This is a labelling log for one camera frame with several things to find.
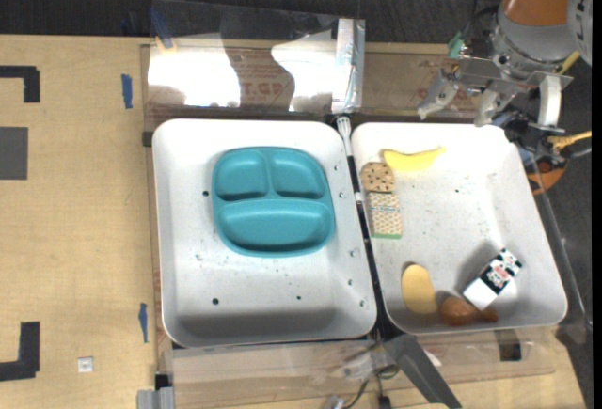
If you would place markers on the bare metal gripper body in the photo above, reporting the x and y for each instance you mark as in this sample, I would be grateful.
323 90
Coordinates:
498 78

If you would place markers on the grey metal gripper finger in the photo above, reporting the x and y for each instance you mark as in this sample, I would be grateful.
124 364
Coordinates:
439 92
488 108

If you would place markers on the yellow banana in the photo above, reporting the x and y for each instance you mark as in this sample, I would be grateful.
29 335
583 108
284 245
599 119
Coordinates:
409 160

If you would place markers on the tan biscuit with dark dots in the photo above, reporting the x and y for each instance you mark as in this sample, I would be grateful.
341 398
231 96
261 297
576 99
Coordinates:
377 177

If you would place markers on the white plastic tray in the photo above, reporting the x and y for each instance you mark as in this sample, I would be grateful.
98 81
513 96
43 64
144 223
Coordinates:
470 219
263 294

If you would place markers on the black and white milk carton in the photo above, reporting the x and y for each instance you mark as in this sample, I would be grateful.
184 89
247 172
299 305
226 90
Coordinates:
494 278

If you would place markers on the pale yellow oval chip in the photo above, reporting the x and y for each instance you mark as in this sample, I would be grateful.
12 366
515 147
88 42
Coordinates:
417 289

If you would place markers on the brown chicken drumstick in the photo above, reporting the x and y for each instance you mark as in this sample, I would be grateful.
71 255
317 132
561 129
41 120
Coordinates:
458 312

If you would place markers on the blue divided plate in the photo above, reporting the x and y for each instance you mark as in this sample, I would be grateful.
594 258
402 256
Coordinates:
273 219

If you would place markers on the black cylinder on white bracket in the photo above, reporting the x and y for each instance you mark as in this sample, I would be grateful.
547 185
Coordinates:
550 101

